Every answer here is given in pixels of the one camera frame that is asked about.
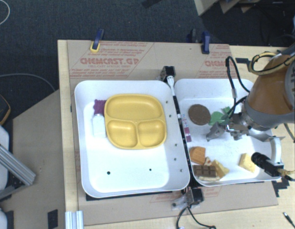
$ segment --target marker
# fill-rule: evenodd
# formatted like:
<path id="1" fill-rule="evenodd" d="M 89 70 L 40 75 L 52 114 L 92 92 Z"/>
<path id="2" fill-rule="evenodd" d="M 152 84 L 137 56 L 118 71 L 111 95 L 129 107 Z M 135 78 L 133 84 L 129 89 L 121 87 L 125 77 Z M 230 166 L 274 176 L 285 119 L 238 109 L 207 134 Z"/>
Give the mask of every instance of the marker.
<path id="1" fill-rule="evenodd" d="M 294 223 L 292 222 L 291 218 L 287 215 L 287 213 L 283 212 L 283 215 L 285 216 L 285 218 L 288 220 L 288 222 L 291 223 L 291 225 L 295 228 Z"/>

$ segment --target black connector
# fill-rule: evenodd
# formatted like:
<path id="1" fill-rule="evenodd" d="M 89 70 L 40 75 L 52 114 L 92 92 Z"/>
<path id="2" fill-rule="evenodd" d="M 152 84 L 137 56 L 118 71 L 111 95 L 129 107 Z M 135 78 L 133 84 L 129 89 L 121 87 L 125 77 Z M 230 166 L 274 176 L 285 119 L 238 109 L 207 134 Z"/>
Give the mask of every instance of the black connector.
<path id="1" fill-rule="evenodd" d="M 270 158 L 266 155 L 260 154 L 258 152 L 252 155 L 252 161 L 255 165 L 264 169 L 265 173 L 269 174 L 272 177 L 280 177 L 281 173 L 278 169 L 283 169 L 283 165 L 274 165 L 270 161 Z"/>
<path id="2" fill-rule="evenodd" d="M 192 205 L 197 205 L 204 201 L 204 195 L 200 188 L 196 187 L 196 188 L 192 188 L 191 190 L 192 190 L 192 195 L 194 199 L 194 202 Z"/>
<path id="3" fill-rule="evenodd" d="M 174 66 L 163 66 L 161 72 L 160 72 L 160 80 L 162 82 L 167 82 L 167 77 L 171 75 L 171 76 L 175 76 L 175 67 Z"/>

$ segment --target cheese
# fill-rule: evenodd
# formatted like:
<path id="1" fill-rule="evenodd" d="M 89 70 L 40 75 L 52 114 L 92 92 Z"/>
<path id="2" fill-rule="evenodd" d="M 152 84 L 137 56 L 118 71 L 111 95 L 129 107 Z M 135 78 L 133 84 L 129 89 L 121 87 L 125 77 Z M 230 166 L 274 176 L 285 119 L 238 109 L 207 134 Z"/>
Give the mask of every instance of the cheese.
<path id="1" fill-rule="evenodd" d="M 249 154 L 242 154 L 239 166 L 253 173 L 256 169 L 256 165 L 252 162 Z"/>
<path id="2" fill-rule="evenodd" d="M 219 161 L 217 161 L 216 159 L 212 162 L 212 165 L 215 167 L 216 170 L 216 174 L 222 178 L 223 176 L 225 176 L 226 174 L 229 173 L 229 169 L 224 167 Z"/>

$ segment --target yellow divided plate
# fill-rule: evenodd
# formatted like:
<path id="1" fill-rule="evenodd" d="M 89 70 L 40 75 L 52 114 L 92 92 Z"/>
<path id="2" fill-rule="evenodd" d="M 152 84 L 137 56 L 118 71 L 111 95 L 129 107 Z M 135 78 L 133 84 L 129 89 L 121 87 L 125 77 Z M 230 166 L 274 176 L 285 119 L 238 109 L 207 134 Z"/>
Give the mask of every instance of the yellow divided plate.
<path id="1" fill-rule="evenodd" d="M 114 95 L 106 101 L 104 114 L 107 137 L 116 147 L 154 148 L 166 140 L 167 126 L 163 107 L 153 96 Z"/>

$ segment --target cookie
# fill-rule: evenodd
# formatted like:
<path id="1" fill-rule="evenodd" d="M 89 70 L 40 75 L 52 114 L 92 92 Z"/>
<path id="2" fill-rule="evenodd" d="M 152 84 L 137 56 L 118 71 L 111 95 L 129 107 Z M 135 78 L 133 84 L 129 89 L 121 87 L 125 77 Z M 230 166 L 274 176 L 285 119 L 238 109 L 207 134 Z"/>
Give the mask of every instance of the cookie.
<path id="1" fill-rule="evenodd" d="M 211 120 L 209 110 L 201 104 L 192 105 L 188 110 L 188 115 L 190 120 L 196 125 L 205 125 Z"/>

